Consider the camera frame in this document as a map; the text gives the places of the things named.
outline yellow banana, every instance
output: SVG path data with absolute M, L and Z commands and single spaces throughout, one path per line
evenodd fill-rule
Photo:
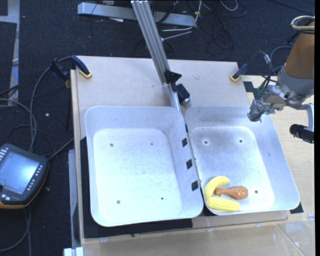
M 238 202 L 217 196 L 207 198 L 206 204 L 210 208 L 227 212 L 236 212 L 240 209 L 240 204 Z
M 229 182 L 230 180 L 226 176 L 213 177 L 204 187 L 205 199 L 211 197 L 217 187 L 226 185 Z

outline black cable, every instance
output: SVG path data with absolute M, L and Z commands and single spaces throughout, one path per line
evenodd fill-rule
M 63 125 L 63 127 L 65 127 L 65 130 L 66 130 L 67 132 L 73 132 L 72 130 L 69 130 L 68 125 L 65 124 L 65 123 L 61 120 L 61 118 L 60 118 L 59 116 L 57 116 L 55 113 L 53 113 L 53 115 L 58 119 L 58 121 Z
M 132 51 L 132 57 L 136 55 L 136 51 L 138 50 L 138 47 L 145 41 L 144 38 L 140 39 L 134 46 L 133 51 Z
M 32 132 L 32 134 L 34 134 L 34 136 L 32 137 L 32 140 L 31 140 L 30 148 L 28 150 L 29 152 L 31 152 L 32 148 L 33 148 L 33 145 L 35 144 L 35 141 L 36 141 L 37 130 L 38 130 L 37 129 L 37 122 L 36 122 L 35 117 L 32 115 L 32 112 L 25 105 L 21 104 L 20 102 L 15 101 L 15 100 L 6 99 L 6 98 L 0 98 L 0 101 L 12 102 L 14 104 L 17 104 L 17 105 L 21 106 L 22 108 L 24 108 L 30 114 L 31 132 Z
M 68 146 L 74 139 L 70 139 L 66 144 L 64 144 L 60 149 L 58 149 L 53 155 L 51 155 L 48 160 L 51 161 L 57 154 L 59 154 L 66 146 Z
M 8 94 L 8 99 L 10 99 L 10 97 L 14 95 L 16 91 L 18 91 L 18 88 L 14 88 L 13 91 Z
M 72 56 L 68 56 L 68 57 L 64 57 L 64 58 L 61 58 L 59 59 L 58 61 L 59 62 L 62 62 L 62 61 L 65 61 L 65 60 L 68 60 L 70 59 Z M 35 136 L 36 136 L 36 132 L 37 130 L 35 129 L 33 131 L 33 125 L 32 125 L 32 112 L 33 112 L 33 106 L 34 106 L 34 99 L 35 99 L 35 95 L 36 95 L 36 91 L 38 89 L 38 86 L 41 82 L 41 80 L 43 79 L 43 77 L 46 75 L 47 72 L 50 71 L 50 66 L 41 74 L 41 76 L 39 77 L 39 79 L 37 80 L 34 88 L 33 88 L 33 92 L 32 92 L 32 96 L 31 96 L 31 102 L 30 102 L 30 128 L 31 128 L 31 140 L 33 141 L 33 143 L 31 144 L 30 146 L 30 150 L 32 151 L 33 147 L 34 147 L 34 140 L 35 140 Z
M 269 69 L 269 70 L 268 70 L 268 75 L 270 75 L 270 74 L 271 74 L 271 71 L 272 71 L 271 62 L 270 62 L 269 59 L 266 60 L 266 58 L 269 58 L 269 57 L 268 57 L 268 55 L 267 55 L 264 51 L 262 51 L 262 50 L 257 50 L 257 51 L 251 56 L 251 65 L 252 65 L 254 71 L 256 71 L 257 73 L 259 73 L 258 70 L 257 70 L 257 67 L 254 65 L 254 59 L 255 59 L 256 55 L 258 55 L 258 54 L 262 54 L 262 55 L 263 55 L 264 60 L 266 61 L 266 64 L 268 65 L 268 69 Z
M 168 43 L 167 41 L 163 41 L 163 49 L 165 52 L 170 53 L 171 56 L 175 55 L 174 47 L 170 43 Z
M 207 15 L 201 14 L 199 17 L 200 28 L 212 37 L 209 39 L 205 56 L 203 60 L 210 61 L 222 61 L 227 59 L 234 50 L 234 41 L 232 38 L 232 33 L 226 28 L 226 24 L 223 21 L 223 17 L 239 18 L 243 17 L 247 13 L 246 6 L 239 2 L 240 5 L 244 7 L 244 11 L 240 14 L 219 14 L 215 8 L 213 1 L 203 1 L 207 5 L 206 9 L 210 8 L 210 13 Z M 217 50 L 210 52 L 210 46 L 215 45 Z
M 63 85 L 63 86 L 61 86 L 61 87 L 59 87 L 59 88 L 56 88 L 56 89 L 53 89 L 53 90 L 50 90 L 50 91 L 46 91 L 46 92 L 41 93 L 41 94 L 37 94 L 37 95 L 35 95 L 35 96 L 33 96 L 33 97 L 29 97 L 29 98 L 23 99 L 23 100 L 21 100 L 21 101 L 19 101 L 19 102 L 20 102 L 20 103 L 25 103 L 25 102 L 31 100 L 32 98 L 37 98 L 37 97 L 44 96 L 44 95 L 47 95 L 47 94 L 52 94 L 52 93 L 54 93 L 54 92 L 59 91 L 59 90 L 62 89 L 62 88 L 65 88 L 65 87 L 66 87 L 66 86 Z M 15 107 L 15 105 L 5 106 L 5 107 L 3 107 L 2 109 L 0 109 L 0 111 L 4 111 L 4 110 L 9 109 L 9 108 L 12 108 L 12 107 Z
M 31 208 L 30 208 L 30 206 L 28 206 L 27 209 L 28 209 L 28 212 L 29 212 L 29 213 L 28 213 L 28 217 L 27 217 L 26 210 L 23 209 L 24 217 L 25 217 L 25 220 L 26 220 L 26 230 L 25 230 L 23 236 L 22 236 L 21 239 L 20 239 L 18 242 L 16 242 L 14 245 L 11 245 L 11 246 L 9 246 L 9 247 L 7 247 L 7 248 L 0 249 L 0 253 L 10 251 L 11 249 L 17 247 L 17 246 L 18 246 L 19 244 L 21 244 L 21 242 L 26 238 L 26 236 L 27 236 L 28 234 L 30 234 L 30 226 L 31 226 Z
M 271 76 L 278 70 L 278 69 L 281 69 L 282 68 L 282 66 L 278 66 L 277 68 L 275 68 L 275 69 L 273 69 L 271 72 L 270 72 L 270 74 L 266 77 L 266 79 L 264 80 L 264 88 L 267 88 L 268 87 L 268 85 L 269 85 L 269 83 L 272 81 L 272 82 L 277 82 L 277 81 L 273 81 L 273 80 L 271 80 Z
M 16 126 L 16 127 L 14 127 L 14 128 L 8 133 L 8 135 L 7 135 L 7 137 L 6 137 L 6 141 L 7 141 L 7 142 L 9 141 L 9 138 L 10 138 L 11 134 L 12 134 L 15 130 L 17 130 L 17 129 L 19 129 L 19 128 L 29 128 L 29 127 L 30 127 L 30 125 L 27 125 L 27 124 L 21 124 L 21 125 L 18 125 L 18 126 Z M 58 164 L 59 164 L 59 167 L 60 167 L 60 170 L 61 170 L 61 173 L 62 173 L 64 182 L 65 182 L 65 184 L 66 184 L 66 187 L 68 188 L 69 186 L 68 186 L 67 178 L 66 178 L 66 176 L 65 176 L 64 170 L 63 170 L 63 168 L 62 168 L 62 165 L 61 165 L 60 160 L 59 160 L 59 158 L 57 157 L 57 155 L 58 155 L 58 153 L 60 153 L 68 144 L 70 144 L 70 142 L 73 141 L 73 139 L 71 139 L 71 140 L 70 140 L 67 144 L 65 144 L 62 148 L 58 149 L 58 151 L 55 151 L 54 146 L 52 145 L 52 143 L 50 142 L 50 140 L 48 139 L 48 137 L 45 135 L 45 133 L 42 132 L 42 131 L 39 130 L 39 129 L 38 129 L 37 131 L 46 139 L 46 141 L 48 142 L 48 144 L 50 145 L 50 147 L 51 147 L 51 149 L 52 149 L 52 151 L 53 151 L 53 153 L 44 155 L 44 157 L 50 156 L 50 157 L 47 158 L 49 162 L 52 161 L 54 157 L 56 157 L 56 160 L 57 160 L 57 162 L 58 162 Z
M 70 147 L 64 148 L 63 150 L 61 150 L 61 151 L 59 152 L 59 154 L 62 153 L 62 152 L 64 152 L 64 151 L 73 150 L 74 148 L 75 148 L 74 146 L 70 146 Z M 50 153 L 50 154 L 44 154 L 43 157 L 47 158 L 47 157 L 50 157 L 51 155 L 52 155 L 52 153 Z
M 17 89 L 18 86 L 19 86 L 19 85 L 17 84 L 17 85 L 15 85 L 15 86 L 13 86 L 13 87 L 10 87 L 9 89 L 6 89 L 6 90 L 0 92 L 0 95 L 5 94 L 5 93 L 8 93 L 8 92 L 10 92 L 10 91 L 13 90 L 13 89 Z
M 301 9 L 295 8 L 295 7 L 290 6 L 290 5 L 286 5 L 286 4 L 284 4 L 284 3 L 281 3 L 281 2 L 278 2 L 278 1 L 275 1 L 275 0 L 269 0 L 269 1 L 270 1 L 270 2 L 273 2 L 273 3 L 276 3 L 276 4 L 280 5 L 280 6 L 284 6 L 284 7 L 287 7 L 287 8 L 289 8 L 289 9 L 296 10 L 296 11 L 298 11 L 299 13 L 303 12 L 303 13 L 306 13 L 306 14 L 311 15 L 311 14 L 310 14 L 308 11 L 306 11 L 306 10 L 301 10 Z
M 272 69 L 272 70 L 274 69 L 274 68 L 273 68 L 273 65 L 272 65 L 272 57 L 273 57 L 273 55 L 275 54 L 276 51 L 279 51 L 279 50 L 281 50 L 281 49 L 292 49 L 292 46 L 287 46 L 287 45 L 285 45 L 285 46 L 280 46 L 280 47 L 275 48 L 275 49 L 270 53 L 270 63 L 271 63 L 271 69 Z
M 197 12 L 198 11 L 198 8 L 196 6 L 190 6 L 190 3 L 194 4 L 195 2 L 197 1 L 185 1 L 186 2 L 186 6 L 193 12 Z

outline black carpet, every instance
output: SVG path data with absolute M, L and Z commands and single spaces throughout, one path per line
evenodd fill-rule
M 8 0 L 0 0 L 0 16 L 8 15 Z
M 0 21 L 0 93 L 10 86 L 17 24 Z
M 70 55 L 149 58 L 137 21 L 117 22 L 104 17 L 79 16 L 77 5 L 82 0 L 21 0 L 19 34 L 19 101 L 30 106 L 30 97 L 41 74 L 55 58 Z M 169 11 L 175 1 L 157 1 L 156 10 Z M 201 8 L 197 29 L 192 33 L 166 40 L 169 59 L 237 62 L 249 65 L 247 74 L 267 75 L 267 54 L 288 46 L 295 31 L 291 21 L 301 15 L 315 14 L 315 0 L 239 0 L 235 11 L 227 11 L 220 1 L 204 1 L 211 11 Z M 174 13 L 194 15 L 198 1 L 179 1 Z M 173 26 L 158 25 L 159 30 Z M 160 32 L 163 38 L 181 32 Z M 274 53 L 273 66 L 283 65 L 288 49 Z M 66 60 L 66 68 L 72 67 Z M 70 90 L 64 81 L 46 74 L 36 91 L 33 113 L 39 129 L 34 152 L 49 155 L 73 137 L 67 120 Z M 10 142 L 28 149 L 30 145 L 29 114 L 16 106 L 0 109 L 0 143 Z M 68 151 L 50 163 L 49 192 L 41 192 L 31 204 L 31 245 L 33 256 L 59 256 L 71 247 L 69 207 Z M 0 249 L 17 242 L 25 230 L 23 211 L 0 211 L 0 232 L 6 234 Z M 4 256 L 28 255 L 28 237 Z

